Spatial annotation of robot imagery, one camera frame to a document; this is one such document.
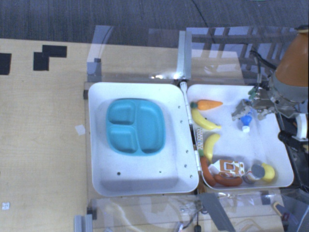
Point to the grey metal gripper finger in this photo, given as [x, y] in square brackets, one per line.
[264, 113]
[242, 109]

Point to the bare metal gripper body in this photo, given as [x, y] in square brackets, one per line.
[264, 100]

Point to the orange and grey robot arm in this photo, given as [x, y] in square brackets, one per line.
[293, 62]

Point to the clear bottle with blue label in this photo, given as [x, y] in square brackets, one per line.
[246, 122]

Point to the orange carrot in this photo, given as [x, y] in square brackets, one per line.
[208, 105]

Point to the white plastic tray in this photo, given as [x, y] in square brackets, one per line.
[241, 149]
[135, 178]

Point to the yellow banana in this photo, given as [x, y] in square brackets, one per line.
[202, 121]
[209, 146]

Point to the white and orange patterned packet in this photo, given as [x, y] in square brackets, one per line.
[200, 139]

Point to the yellow lemon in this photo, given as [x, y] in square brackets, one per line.
[269, 173]

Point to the white and orange carton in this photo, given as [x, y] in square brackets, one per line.
[228, 167]

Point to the small can with grey lid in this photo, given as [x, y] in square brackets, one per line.
[256, 173]

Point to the red sausage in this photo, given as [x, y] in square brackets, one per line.
[228, 181]
[206, 171]

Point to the blue divided plate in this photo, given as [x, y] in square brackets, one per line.
[147, 127]

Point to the black cylinder on white bracket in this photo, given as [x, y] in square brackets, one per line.
[301, 126]

